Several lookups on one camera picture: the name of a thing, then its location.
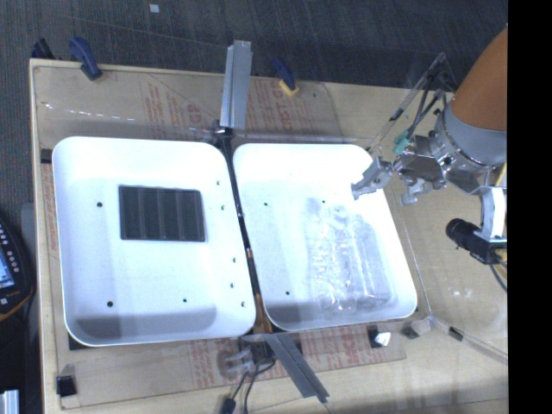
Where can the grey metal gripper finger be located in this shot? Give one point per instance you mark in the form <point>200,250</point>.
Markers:
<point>374,177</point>
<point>416,190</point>

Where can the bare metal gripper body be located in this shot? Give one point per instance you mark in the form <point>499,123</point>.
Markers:
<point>431,162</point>

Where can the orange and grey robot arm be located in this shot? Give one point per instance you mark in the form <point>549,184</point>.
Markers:
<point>483,97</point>

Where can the clear plastic bottle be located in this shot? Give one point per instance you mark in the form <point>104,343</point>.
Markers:
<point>371,261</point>
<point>328,257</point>

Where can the white plastic tray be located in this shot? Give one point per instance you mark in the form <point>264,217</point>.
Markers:
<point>280,214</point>
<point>142,274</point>

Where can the black ribbed rectangular panel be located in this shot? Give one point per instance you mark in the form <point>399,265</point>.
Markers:
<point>161,214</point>

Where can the brown cardboard board red print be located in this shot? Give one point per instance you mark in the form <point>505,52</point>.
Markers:
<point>129,102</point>

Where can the black cylinder on white bracket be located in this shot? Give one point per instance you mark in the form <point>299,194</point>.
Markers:
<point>470,237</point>

